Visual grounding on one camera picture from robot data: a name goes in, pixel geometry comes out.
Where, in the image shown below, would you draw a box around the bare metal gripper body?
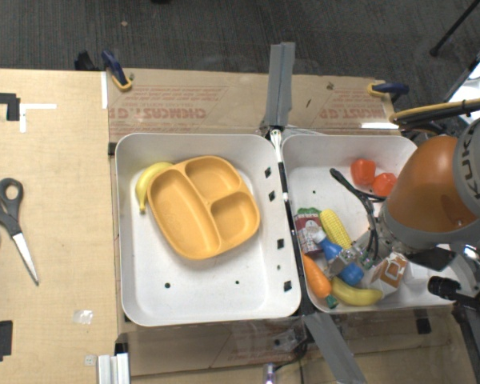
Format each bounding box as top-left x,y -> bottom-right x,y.
355,228 -> 388,270

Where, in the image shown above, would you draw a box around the blue bottle with white cap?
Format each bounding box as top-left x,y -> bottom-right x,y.
311,229 -> 366,287

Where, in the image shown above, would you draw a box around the orange carrot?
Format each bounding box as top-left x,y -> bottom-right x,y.
302,251 -> 340,310

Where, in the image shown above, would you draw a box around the yellow corn cob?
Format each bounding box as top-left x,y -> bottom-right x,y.
318,208 -> 354,251

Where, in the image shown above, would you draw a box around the white and orange carton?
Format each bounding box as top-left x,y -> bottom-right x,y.
369,251 -> 410,298

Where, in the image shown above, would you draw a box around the yellow banana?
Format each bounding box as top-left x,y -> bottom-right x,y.
330,275 -> 385,307
134,161 -> 175,215

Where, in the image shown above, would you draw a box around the red carton with green top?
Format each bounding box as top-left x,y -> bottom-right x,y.
294,206 -> 325,254

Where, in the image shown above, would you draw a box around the red-orange toy pepper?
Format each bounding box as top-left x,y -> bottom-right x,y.
371,171 -> 398,198
350,158 -> 377,186

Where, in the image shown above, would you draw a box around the white plastic tray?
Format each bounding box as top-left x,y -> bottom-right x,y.
114,132 -> 302,328
281,134 -> 465,315

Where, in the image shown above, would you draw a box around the orange divided plate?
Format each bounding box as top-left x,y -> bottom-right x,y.
146,154 -> 262,261

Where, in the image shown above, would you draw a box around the brown cardboard board red print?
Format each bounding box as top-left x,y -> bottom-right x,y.
106,68 -> 467,378

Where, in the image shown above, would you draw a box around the black cylinder on white bracket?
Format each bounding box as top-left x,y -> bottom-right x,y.
426,246 -> 480,308

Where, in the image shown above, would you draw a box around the grey handled scissors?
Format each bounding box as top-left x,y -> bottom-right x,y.
0,177 -> 41,287

